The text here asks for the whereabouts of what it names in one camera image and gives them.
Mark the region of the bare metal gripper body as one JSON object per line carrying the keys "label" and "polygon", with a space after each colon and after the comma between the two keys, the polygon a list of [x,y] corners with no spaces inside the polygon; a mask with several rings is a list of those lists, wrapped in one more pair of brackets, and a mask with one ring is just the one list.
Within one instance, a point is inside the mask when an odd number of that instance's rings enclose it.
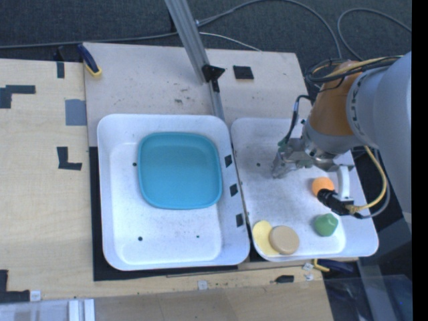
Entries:
{"label": "bare metal gripper body", "polygon": [[278,142],[277,154],[284,162],[295,162],[298,169],[317,167],[325,172],[334,172],[338,164],[334,162],[336,154],[331,154],[305,138],[283,138]]}

